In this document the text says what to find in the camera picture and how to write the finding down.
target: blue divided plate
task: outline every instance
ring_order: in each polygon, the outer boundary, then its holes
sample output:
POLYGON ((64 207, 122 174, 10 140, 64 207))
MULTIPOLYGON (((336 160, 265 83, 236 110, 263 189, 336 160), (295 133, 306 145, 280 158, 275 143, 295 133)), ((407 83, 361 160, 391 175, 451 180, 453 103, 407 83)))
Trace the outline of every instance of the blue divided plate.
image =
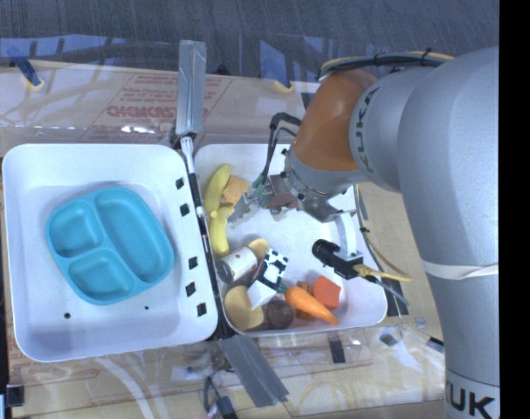
POLYGON ((50 215, 46 235, 71 287, 97 305, 158 284, 175 261, 154 213, 129 189, 100 189, 71 200, 50 215))

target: can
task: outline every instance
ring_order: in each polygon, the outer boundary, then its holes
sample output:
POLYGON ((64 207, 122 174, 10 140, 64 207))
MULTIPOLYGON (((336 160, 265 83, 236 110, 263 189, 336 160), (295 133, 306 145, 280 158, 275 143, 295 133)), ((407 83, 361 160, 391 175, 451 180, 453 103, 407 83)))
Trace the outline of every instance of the can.
POLYGON ((228 256, 216 262, 217 274, 225 284, 237 281, 250 271, 256 271, 258 266, 257 256, 245 245, 239 247, 228 256))

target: toy banana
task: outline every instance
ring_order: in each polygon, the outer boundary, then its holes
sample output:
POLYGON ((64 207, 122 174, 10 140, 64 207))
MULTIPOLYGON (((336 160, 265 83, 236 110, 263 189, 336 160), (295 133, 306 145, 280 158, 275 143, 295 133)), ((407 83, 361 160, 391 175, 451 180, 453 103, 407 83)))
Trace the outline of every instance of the toy banana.
POLYGON ((210 246, 217 258, 222 258, 230 253, 230 245, 226 237, 228 216, 233 212, 232 205, 221 206, 210 212, 210 246))
POLYGON ((204 191, 203 206, 204 210, 212 216, 212 212, 216 211, 220 206, 222 200, 222 193, 228 180, 230 179, 230 165, 223 164, 214 171, 209 180, 206 190, 204 191))

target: white band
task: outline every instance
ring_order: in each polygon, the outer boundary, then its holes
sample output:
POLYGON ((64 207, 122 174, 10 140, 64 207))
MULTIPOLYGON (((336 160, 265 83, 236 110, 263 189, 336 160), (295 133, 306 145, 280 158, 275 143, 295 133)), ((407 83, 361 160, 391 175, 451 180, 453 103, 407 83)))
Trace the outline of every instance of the white band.
POLYGON ((486 267, 472 267, 468 265, 441 265, 422 260, 423 268, 430 275, 444 279, 465 279, 478 276, 489 276, 499 274, 499 263, 487 265, 486 267))

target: robotic arm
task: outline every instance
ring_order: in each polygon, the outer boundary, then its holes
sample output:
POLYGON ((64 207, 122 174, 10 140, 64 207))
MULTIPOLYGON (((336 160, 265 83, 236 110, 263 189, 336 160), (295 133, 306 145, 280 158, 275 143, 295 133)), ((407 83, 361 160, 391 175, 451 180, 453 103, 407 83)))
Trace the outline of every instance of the robotic arm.
POLYGON ((329 74, 260 202, 328 222, 328 199, 364 179, 402 193, 444 335, 446 417, 495 419, 499 49, 433 65, 329 74))

